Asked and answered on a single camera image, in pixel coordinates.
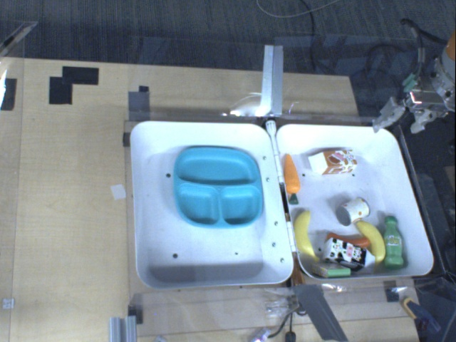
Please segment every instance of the wooden table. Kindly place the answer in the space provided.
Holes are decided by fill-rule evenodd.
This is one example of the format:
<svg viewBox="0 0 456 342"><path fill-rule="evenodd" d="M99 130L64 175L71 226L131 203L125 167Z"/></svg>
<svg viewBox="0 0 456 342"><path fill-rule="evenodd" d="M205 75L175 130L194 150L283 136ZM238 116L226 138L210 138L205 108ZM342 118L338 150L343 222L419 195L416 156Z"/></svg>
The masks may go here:
<svg viewBox="0 0 456 342"><path fill-rule="evenodd" d="M99 83L73 85L72 105L50 105L49 78L62 76L63 66L99 68ZM261 91L261 73L26 59L23 85L16 238L2 239L9 244L1 248L15 251L14 267L8 271L0 264L1 277L13 277L10 341L107 341L109 318L125 317L130 299L126 201L111 192L113 185L125 186L128 91L148 86L155 108L202 106L224 113ZM292 103L293 110L307 113L358 114L349 79L343 77L285 75L285 109ZM14 110L2 113L0 120L17 120L14 115ZM399 282L413 295L410 280ZM399 303L384 299L361 304L358 320L344 318L349 306L333 300L351 341L418 339ZM220 307L237 317L228 304ZM177 306L168 323L185 317L204 332L169 334L169 342L246 341L256 328L208 331L198 308L207 305ZM294 323L305 341L320 341L307 316Z"/></svg>

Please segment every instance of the yellow banana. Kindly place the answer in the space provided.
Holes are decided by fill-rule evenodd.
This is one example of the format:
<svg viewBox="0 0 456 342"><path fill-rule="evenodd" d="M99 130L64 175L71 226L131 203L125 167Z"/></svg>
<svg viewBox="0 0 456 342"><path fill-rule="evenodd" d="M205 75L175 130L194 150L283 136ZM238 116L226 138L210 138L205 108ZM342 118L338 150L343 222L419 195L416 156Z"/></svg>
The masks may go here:
<svg viewBox="0 0 456 342"><path fill-rule="evenodd" d="M375 263L381 263L386 255L385 250L385 241L378 229L371 223L364 222L363 220L358 220L355 223L358 231L370 241L370 246L368 250L371 254L375 256Z"/></svg>
<svg viewBox="0 0 456 342"><path fill-rule="evenodd" d="M311 222L311 213L310 211L306 210L302 212L295 220L294 220L294 237L296 239L296 246L298 250L310 256L314 261L318 261L318 257L315 255L313 251L314 248L312 247L312 243L309 239L308 230L309 230L309 223Z"/></svg>

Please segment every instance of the can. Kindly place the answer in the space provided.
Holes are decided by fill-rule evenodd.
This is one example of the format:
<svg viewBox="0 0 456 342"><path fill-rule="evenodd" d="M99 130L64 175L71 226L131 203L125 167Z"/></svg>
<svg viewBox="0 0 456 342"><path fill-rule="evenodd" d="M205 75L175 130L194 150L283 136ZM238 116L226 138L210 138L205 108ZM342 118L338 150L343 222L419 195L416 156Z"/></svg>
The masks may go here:
<svg viewBox="0 0 456 342"><path fill-rule="evenodd" d="M362 198L357 197L345 204L342 204L336 210L338 221L348 226L356 220L367 217L371 213L369 204Z"/></svg>

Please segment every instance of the green bottle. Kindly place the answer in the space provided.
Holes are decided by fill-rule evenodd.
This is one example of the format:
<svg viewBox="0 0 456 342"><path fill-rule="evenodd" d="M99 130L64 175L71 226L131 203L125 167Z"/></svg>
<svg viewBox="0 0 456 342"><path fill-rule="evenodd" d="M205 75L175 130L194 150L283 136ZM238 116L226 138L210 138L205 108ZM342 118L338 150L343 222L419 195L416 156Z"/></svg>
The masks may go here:
<svg viewBox="0 0 456 342"><path fill-rule="evenodd" d="M396 227L398 220L395 217L385 218L386 230L383 235L386 246L385 267L388 269L400 269L404 266L402 258L402 237Z"/></svg>

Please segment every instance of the blue divided tray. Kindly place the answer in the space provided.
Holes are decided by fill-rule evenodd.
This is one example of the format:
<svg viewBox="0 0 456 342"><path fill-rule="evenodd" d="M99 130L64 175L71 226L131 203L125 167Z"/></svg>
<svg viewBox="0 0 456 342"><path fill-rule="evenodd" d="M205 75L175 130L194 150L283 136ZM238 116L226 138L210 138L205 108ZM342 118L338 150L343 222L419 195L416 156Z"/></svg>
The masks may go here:
<svg viewBox="0 0 456 342"><path fill-rule="evenodd" d="M174 167L177 210L190 224L227 228L258 219L263 210L259 168L245 152L191 147Z"/></svg>

